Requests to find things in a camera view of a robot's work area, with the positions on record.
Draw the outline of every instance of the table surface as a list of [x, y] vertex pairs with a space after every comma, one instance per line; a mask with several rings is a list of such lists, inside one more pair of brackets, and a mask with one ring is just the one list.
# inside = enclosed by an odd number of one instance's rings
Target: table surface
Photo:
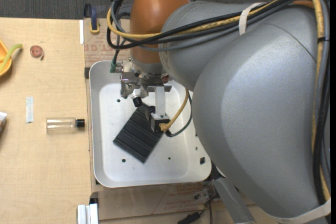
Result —
[[[77, 205], [88, 204], [94, 185], [88, 127], [74, 134], [46, 133], [49, 117], [88, 121], [84, 67], [91, 66], [94, 57], [86, 57], [85, 63], [85, 52], [88, 56], [97, 40], [81, 45], [79, 24], [78, 20], [0, 18], [0, 39], [7, 48], [24, 45], [14, 52], [10, 71], [0, 78], [0, 112], [8, 114], [0, 134], [0, 223], [76, 223]], [[33, 45], [43, 48], [43, 60], [30, 56]], [[103, 54], [110, 57], [113, 52]], [[26, 123], [26, 97], [34, 98], [31, 123]], [[258, 223], [276, 223], [257, 206], [249, 208]], [[102, 223], [176, 223], [186, 215]], [[213, 216], [214, 223], [233, 223], [226, 210], [214, 210]], [[199, 223], [209, 223], [208, 211]]]

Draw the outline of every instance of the orange bowl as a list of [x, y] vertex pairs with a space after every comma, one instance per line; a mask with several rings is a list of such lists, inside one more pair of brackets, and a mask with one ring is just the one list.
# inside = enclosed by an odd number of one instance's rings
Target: orange bowl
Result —
[[[0, 59], [5, 58], [7, 53], [8, 53], [8, 50], [7, 50], [6, 46], [0, 40]], [[12, 65], [12, 58], [10, 57], [7, 64], [5, 65], [4, 70], [2, 70], [2, 72], [0, 73], [0, 77], [3, 76], [10, 69], [11, 65]]]

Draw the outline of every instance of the black rectangular object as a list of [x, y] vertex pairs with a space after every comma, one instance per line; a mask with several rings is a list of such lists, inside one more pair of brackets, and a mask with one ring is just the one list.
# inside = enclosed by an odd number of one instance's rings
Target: black rectangular object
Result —
[[145, 114], [148, 106], [138, 107], [113, 140], [123, 150], [142, 161], [147, 160], [163, 133], [154, 133]]

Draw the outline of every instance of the white tray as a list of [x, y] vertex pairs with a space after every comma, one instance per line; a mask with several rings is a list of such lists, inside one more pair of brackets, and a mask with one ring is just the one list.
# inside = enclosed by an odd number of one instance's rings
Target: white tray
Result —
[[[110, 63], [100, 61], [90, 69], [93, 168], [97, 181], [114, 188], [205, 180], [211, 172], [211, 161], [195, 135], [193, 122], [176, 137], [162, 135], [145, 163], [113, 143], [135, 107], [130, 98], [120, 96], [120, 74], [109, 72]], [[175, 81], [167, 84], [172, 90], [166, 93], [166, 113], [172, 118], [183, 103], [185, 89]], [[143, 102], [155, 105], [154, 93]], [[187, 104], [170, 131], [181, 129], [189, 115]]]

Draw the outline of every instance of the small bottle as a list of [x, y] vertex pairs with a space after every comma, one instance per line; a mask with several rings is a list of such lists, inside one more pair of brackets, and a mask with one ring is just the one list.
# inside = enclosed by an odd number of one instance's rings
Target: small bottle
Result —
[[47, 133], [75, 133], [78, 128], [85, 127], [85, 120], [75, 118], [47, 118]]

